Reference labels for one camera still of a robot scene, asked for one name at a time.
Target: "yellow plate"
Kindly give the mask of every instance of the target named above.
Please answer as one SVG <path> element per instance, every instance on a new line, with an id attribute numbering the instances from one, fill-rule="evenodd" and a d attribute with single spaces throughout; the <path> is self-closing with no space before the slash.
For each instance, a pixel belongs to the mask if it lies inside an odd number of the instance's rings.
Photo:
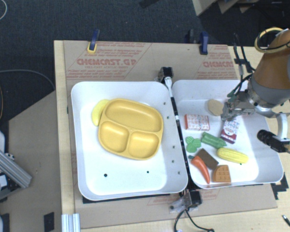
<path id="1" fill-rule="evenodd" d="M 102 112 L 98 138 L 109 152 L 146 160 L 158 151 L 162 133 L 163 119 L 156 109 L 136 101 L 114 99 Z"/>

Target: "tray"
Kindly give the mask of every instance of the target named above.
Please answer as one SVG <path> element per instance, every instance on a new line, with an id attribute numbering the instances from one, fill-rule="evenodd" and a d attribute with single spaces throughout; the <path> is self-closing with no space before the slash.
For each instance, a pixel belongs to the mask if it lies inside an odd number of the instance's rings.
<path id="1" fill-rule="evenodd" d="M 158 82 L 80 82 L 71 91 L 78 187 L 92 201 L 179 193 L 188 183 L 168 89 Z M 157 153 L 135 160 L 105 150 L 91 121 L 101 100 L 127 99 L 161 114 L 164 130 Z"/>
<path id="2" fill-rule="evenodd" d="M 219 116 L 213 116 L 208 111 L 207 102 L 210 99 L 215 99 L 222 103 L 226 102 L 227 94 L 236 87 L 238 82 L 238 80 L 180 80 L 174 83 L 173 94 L 184 139 L 188 136 L 201 139 L 203 133 L 203 131 L 185 130 L 185 114 L 207 115 L 210 124 L 210 130 L 207 132 L 217 137 L 220 136 L 223 121 L 221 121 Z M 236 142 L 234 144 L 227 142 L 226 147 L 247 154 L 249 161 L 240 165 L 223 160 L 217 156 L 217 150 L 214 147 L 202 143 L 202 148 L 214 157 L 219 162 L 219 165 L 226 164 L 229 166 L 232 182 L 212 182 L 213 171 L 209 170 L 211 182 L 207 184 L 201 172 L 189 160 L 191 178 L 200 188 L 214 189 L 274 183 L 280 181 L 283 177 L 283 168 L 278 153 L 257 139 L 259 130 L 269 131 L 265 117 L 255 113 L 249 116 L 238 116 L 236 121 L 239 122 Z M 188 152 L 186 154 L 194 156 L 198 151 L 194 154 Z"/>
<path id="3" fill-rule="evenodd" d="M 153 107 L 127 99 L 113 99 L 104 107 L 99 142 L 119 156 L 147 160 L 160 146 L 163 118 Z"/>

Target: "beige round object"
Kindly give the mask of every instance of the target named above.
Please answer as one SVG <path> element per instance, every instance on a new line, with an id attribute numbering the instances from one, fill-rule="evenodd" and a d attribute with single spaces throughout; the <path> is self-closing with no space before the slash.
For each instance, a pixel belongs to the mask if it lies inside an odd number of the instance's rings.
<path id="1" fill-rule="evenodd" d="M 209 100 L 207 107 L 208 110 L 215 116 L 220 116 L 222 114 L 223 104 L 217 100 Z"/>

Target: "black floor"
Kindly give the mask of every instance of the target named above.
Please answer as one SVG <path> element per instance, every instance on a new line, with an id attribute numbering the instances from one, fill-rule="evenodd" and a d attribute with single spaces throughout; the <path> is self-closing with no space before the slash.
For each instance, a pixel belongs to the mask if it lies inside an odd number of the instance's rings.
<path id="1" fill-rule="evenodd" d="M 221 14 L 214 3 L 196 16 L 192 0 L 4 0 L 0 20 L 0 71 L 24 69 L 52 82 L 54 40 L 90 40 L 94 28 L 101 41 L 183 43 L 185 34 L 206 31 L 210 44 L 253 46 L 258 33 L 272 26 L 290 28 L 290 0 L 261 0 L 241 13 Z M 0 1 L 0 16 L 4 4 Z M 0 73 L 4 109 L 0 124 L 52 92 L 43 77 L 29 72 Z"/>

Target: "wooden table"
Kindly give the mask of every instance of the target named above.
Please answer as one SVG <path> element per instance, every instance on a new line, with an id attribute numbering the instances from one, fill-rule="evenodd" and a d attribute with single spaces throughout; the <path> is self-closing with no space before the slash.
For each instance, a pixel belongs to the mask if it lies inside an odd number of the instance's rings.
<path id="1" fill-rule="evenodd" d="M 65 79 L 65 59 L 64 42 L 55 41 L 55 69 L 56 69 L 56 93 L 57 93 L 57 112 L 58 112 L 58 137 L 59 137 L 59 159 L 60 159 L 60 178 L 61 178 L 61 201 L 62 213 L 74 214 L 75 206 L 73 199 L 73 180 L 70 154 L 70 135 L 69 121 L 67 115 L 67 91 Z M 231 57 L 234 59 L 233 49 L 229 47 Z M 262 57 L 253 47 L 245 47 L 246 57 L 252 66 L 256 67 Z M 290 104 L 275 109 L 277 112 L 290 112 Z M 275 120 L 268 120 L 270 129 L 273 133 L 277 132 Z M 288 117 L 290 138 L 290 116 Z M 195 222 L 205 228 L 214 228 L 217 232 L 237 232 L 237 231 L 290 231 L 282 215 L 286 215 L 290 220 L 290 154 L 280 154 L 283 168 L 288 181 L 289 189 L 280 192 L 277 200 L 278 208 L 270 210 L 259 210 L 214 216 L 196 217 Z M 119 225 L 111 227 L 101 227 L 85 229 L 86 232 L 171 232 L 173 231 L 174 220 L 163 220 L 156 222 L 136 223 L 129 225 Z M 177 229 L 183 231 L 198 231 L 188 218 L 183 218 L 178 222 Z"/>

